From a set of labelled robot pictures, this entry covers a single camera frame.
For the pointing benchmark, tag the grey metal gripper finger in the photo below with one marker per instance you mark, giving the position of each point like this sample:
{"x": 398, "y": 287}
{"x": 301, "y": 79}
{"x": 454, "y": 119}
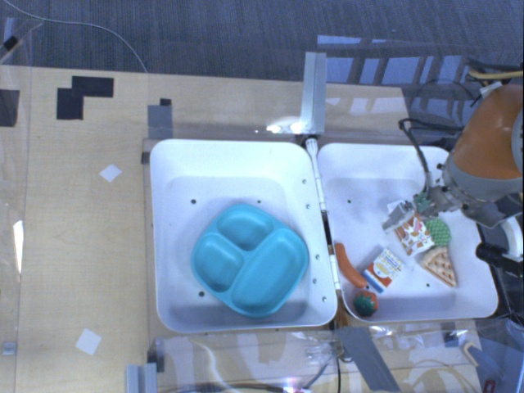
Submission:
{"x": 395, "y": 216}

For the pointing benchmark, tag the blue divided plate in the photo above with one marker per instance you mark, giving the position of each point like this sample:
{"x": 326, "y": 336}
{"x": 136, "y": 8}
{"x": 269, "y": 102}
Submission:
{"x": 254, "y": 260}

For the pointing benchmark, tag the white plastic tray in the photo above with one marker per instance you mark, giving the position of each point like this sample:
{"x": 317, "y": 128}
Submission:
{"x": 180, "y": 170}
{"x": 368, "y": 178}

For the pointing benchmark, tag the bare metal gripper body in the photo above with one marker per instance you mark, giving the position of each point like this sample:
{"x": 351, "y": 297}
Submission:
{"x": 440, "y": 201}

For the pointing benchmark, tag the black cylinder on white bracket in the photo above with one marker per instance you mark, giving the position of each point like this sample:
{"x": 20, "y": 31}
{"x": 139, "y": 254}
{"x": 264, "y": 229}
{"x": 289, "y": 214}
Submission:
{"x": 497, "y": 250}

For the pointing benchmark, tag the orange sausage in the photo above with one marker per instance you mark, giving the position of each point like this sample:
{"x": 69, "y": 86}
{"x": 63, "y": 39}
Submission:
{"x": 348, "y": 265}

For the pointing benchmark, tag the green textured round toy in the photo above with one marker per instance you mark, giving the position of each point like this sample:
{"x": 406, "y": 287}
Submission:
{"x": 438, "y": 231}

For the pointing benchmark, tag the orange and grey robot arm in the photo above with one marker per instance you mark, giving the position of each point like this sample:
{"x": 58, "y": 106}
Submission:
{"x": 487, "y": 150}

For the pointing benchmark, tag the thin black and white rod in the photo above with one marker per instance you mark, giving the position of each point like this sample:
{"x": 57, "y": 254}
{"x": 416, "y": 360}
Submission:
{"x": 317, "y": 174}

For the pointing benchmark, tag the pizza slice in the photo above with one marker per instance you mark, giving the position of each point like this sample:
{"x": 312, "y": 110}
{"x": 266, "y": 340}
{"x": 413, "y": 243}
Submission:
{"x": 440, "y": 265}

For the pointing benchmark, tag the white yellow and blue carton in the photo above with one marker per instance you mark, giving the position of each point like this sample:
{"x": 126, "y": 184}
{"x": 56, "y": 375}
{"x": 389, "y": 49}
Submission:
{"x": 385, "y": 269}

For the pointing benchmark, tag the red and green strawberry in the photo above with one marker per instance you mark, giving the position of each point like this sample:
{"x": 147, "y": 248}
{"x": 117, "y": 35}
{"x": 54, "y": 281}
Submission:
{"x": 365, "y": 304}

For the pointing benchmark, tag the orange and white carton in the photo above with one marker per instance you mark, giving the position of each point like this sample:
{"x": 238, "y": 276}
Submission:
{"x": 414, "y": 236}

